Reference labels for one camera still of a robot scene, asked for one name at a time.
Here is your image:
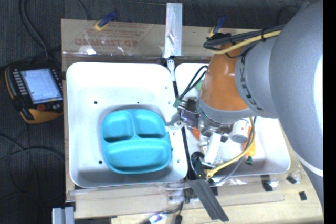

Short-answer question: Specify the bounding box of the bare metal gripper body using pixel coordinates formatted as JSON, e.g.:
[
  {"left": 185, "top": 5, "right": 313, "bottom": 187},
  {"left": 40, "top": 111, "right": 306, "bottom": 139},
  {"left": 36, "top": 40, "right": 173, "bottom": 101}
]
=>
[{"left": 177, "top": 98, "right": 233, "bottom": 138}]

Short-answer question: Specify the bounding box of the blue divided plate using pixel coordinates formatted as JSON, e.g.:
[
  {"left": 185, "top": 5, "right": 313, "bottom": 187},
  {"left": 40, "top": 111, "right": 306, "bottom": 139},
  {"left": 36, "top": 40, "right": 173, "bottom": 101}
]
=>
[{"left": 101, "top": 109, "right": 173, "bottom": 174}]

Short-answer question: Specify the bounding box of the white can with orange print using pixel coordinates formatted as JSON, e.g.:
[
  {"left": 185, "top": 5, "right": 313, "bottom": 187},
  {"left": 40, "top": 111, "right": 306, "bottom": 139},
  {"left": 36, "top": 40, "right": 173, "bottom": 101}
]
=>
[{"left": 230, "top": 118, "right": 251, "bottom": 144}]

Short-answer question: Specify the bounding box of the orange carrot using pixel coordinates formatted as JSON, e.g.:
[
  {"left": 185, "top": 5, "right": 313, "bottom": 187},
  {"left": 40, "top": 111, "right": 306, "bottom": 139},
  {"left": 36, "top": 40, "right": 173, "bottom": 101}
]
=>
[{"left": 245, "top": 138, "right": 257, "bottom": 166}]

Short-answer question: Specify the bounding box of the white plastic tray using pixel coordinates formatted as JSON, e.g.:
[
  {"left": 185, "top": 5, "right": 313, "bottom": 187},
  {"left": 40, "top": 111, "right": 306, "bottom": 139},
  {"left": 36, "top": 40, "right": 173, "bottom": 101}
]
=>
[
  {"left": 65, "top": 61, "right": 189, "bottom": 189},
  {"left": 174, "top": 62, "right": 291, "bottom": 176}
]

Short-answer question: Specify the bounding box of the brown cardboard board red print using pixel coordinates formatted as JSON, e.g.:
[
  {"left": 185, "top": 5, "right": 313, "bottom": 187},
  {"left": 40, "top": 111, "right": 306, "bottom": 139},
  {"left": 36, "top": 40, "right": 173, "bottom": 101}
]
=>
[{"left": 60, "top": 18, "right": 302, "bottom": 202}]

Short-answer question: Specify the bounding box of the black cylinder on white bracket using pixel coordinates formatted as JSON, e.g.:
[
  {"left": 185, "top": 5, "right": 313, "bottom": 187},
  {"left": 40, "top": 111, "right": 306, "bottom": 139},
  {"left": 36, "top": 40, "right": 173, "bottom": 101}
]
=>
[{"left": 190, "top": 133, "right": 222, "bottom": 179}]

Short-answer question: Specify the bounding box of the black block with thin wires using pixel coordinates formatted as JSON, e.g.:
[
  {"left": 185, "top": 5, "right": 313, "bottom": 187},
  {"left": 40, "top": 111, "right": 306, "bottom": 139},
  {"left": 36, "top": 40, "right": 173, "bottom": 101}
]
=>
[{"left": 182, "top": 186, "right": 194, "bottom": 205}]

